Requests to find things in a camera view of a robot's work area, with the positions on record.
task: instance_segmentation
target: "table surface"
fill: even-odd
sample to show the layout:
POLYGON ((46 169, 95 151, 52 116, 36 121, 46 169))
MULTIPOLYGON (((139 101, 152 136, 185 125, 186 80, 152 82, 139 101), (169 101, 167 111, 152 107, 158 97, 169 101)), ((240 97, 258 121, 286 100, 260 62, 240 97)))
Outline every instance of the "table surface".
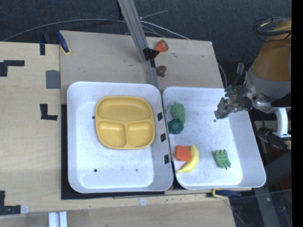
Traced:
MULTIPOLYGON (((62 33, 71 44, 70 57, 64 56, 56 44, 46 44, 45 55, 40 55, 39 44, 0 42, 0 61, 25 61, 24 67, 10 66, 8 76, 0 78, 0 190, 6 191, 5 205, 28 206, 29 212, 105 207, 118 210, 125 206, 139 206, 139 197, 61 200, 61 104, 66 100, 64 90, 78 80, 148 83, 145 63, 139 60, 130 36, 62 33), (91 46, 98 44, 100 53, 90 53, 91 46, 88 45, 83 49, 85 43, 80 43, 83 38, 93 39, 91 46), (112 53, 117 50, 118 56, 112 53), (99 74, 97 78, 91 69, 96 67, 96 62, 103 75, 99 74), (61 72, 61 89, 46 88, 45 72, 48 70, 61 72), (41 120, 40 104, 48 104, 48 114, 58 115, 57 120, 41 120)), ((210 42, 165 40, 169 50, 160 53, 155 60, 156 66, 167 67, 165 77, 158 77, 161 91, 169 86, 223 87, 210 42)), ((152 48, 159 38, 148 37, 147 41, 152 48)), ((213 200, 207 198, 205 192, 209 191, 168 189, 165 195, 145 198, 147 205, 151 206, 190 205, 193 202, 205 206, 213 200)), ((232 218, 225 203, 218 206, 221 206, 222 214, 232 218)))

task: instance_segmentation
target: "white cable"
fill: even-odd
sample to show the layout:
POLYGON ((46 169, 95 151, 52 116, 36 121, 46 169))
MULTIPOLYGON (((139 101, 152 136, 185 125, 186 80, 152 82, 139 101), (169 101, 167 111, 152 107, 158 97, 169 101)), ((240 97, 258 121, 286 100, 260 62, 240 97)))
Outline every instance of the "white cable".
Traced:
POLYGON ((219 64, 219 63, 217 63, 217 64, 218 64, 218 67, 220 68, 220 70, 222 71, 222 73, 223 73, 223 75, 224 75, 224 80, 225 80, 225 88, 227 88, 227 78, 226 78, 226 74, 225 74, 225 72, 224 72, 224 70, 223 70, 222 66, 220 66, 220 64, 219 64))
POLYGON ((169 33, 172 33, 172 34, 174 34, 174 35, 178 35, 178 36, 180 36, 181 38, 184 38, 184 39, 189 40, 189 39, 186 38, 185 36, 179 35, 179 34, 177 34, 177 33, 175 33, 175 32, 172 32, 172 31, 170 31, 170 30, 168 30, 168 29, 166 29, 166 28, 163 28, 163 27, 161 27, 161 26, 159 26, 159 25, 155 25, 155 24, 152 24, 152 23, 149 23, 149 22, 145 22, 145 21, 141 21, 141 23, 145 23, 145 24, 148 24, 148 25, 152 25, 152 26, 158 27, 158 28, 160 28, 160 29, 163 29, 163 30, 169 32, 169 33))

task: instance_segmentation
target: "wooden table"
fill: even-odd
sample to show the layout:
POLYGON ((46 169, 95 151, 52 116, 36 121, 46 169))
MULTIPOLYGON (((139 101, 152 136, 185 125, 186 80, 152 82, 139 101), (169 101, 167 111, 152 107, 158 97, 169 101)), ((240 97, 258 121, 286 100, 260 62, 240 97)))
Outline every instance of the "wooden table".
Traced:
MULTIPOLYGON (((100 209, 107 213, 109 222, 116 224, 127 210, 129 214, 141 213, 149 218, 153 214, 164 223, 170 219, 178 226, 173 216, 179 219, 178 212, 188 211, 189 216, 197 216, 200 224, 214 221, 214 226, 221 226, 215 220, 220 214, 225 226, 234 226, 228 201, 207 198, 204 193, 208 190, 171 188, 162 196, 145 196, 146 206, 140 206, 139 197, 61 200, 61 104, 65 103, 67 87, 77 80, 148 83, 145 63, 139 60, 130 36, 71 31, 62 34, 72 50, 69 57, 56 44, 45 44, 45 55, 41 55, 39 44, 0 43, 0 62, 25 61, 24 67, 9 66, 8 76, 0 77, 0 190, 6 191, 5 205, 28 206, 29 213, 76 210, 69 214, 72 222, 80 216, 82 221, 86 219, 83 210, 92 211, 89 213, 93 216, 100 209), (98 75, 96 65, 102 72, 98 75), (61 89, 46 88, 45 74, 51 70, 61 72, 61 89), (42 120, 40 104, 47 104, 48 114, 57 115, 57 120, 42 120)), ((159 38, 147 40, 153 48, 159 38)), ((161 91, 169 86, 223 87, 210 42, 165 40, 169 50, 155 60, 156 66, 167 67, 165 77, 158 77, 161 91)), ((0 222, 15 220, 7 217, 0 222)), ((149 221, 146 226, 154 223, 152 219, 149 221)), ((95 225, 92 221, 86 226, 95 225)))

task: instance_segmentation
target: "black bracket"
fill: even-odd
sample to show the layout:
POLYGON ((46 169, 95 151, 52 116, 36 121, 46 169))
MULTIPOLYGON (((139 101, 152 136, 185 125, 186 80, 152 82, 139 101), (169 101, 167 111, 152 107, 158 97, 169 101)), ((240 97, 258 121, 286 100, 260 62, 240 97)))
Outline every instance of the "black bracket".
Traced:
POLYGON ((156 56, 160 53, 160 51, 156 51, 150 48, 145 48, 143 50, 143 54, 145 56, 145 59, 151 62, 151 67, 156 68, 156 64, 155 64, 155 58, 156 56))
POLYGON ((9 66, 24 66, 24 65, 25 65, 24 61, 4 60, 3 62, 0 62, 0 77, 8 76, 9 66))
POLYGON ((5 191, 0 191, 0 215, 20 214, 21 206, 4 206, 5 191))

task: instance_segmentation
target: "gray tape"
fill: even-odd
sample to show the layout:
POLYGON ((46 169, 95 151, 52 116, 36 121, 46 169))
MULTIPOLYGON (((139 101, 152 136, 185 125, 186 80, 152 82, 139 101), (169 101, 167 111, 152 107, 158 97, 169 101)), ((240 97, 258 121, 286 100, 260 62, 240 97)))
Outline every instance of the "gray tape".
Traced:
POLYGON ((45 71, 46 89, 60 89, 60 72, 57 70, 45 71))

